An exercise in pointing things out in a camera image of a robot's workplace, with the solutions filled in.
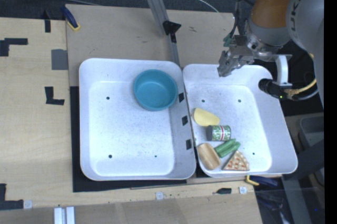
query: pizza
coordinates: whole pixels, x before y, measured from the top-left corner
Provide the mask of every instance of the pizza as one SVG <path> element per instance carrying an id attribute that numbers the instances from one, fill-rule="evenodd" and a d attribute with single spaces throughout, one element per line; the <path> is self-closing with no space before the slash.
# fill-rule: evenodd
<path id="1" fill-rule="evenodd" d="M 226 165 L 222 168 L 223 171 L 249 171 L 249 163 L 245 156 L 236 151 Z"/>

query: blue plate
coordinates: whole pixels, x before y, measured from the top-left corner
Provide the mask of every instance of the blue plate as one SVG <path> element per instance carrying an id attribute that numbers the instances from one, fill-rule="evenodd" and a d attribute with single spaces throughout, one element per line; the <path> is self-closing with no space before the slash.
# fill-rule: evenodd
<path id="1" fill-rule="evenodd" d="M 178 89 L 172 77 L 165 72 L 147 70 L 136 77 L 133 93 L 140 106 L 149 111 L 160 111 L 175 102 Z"/>

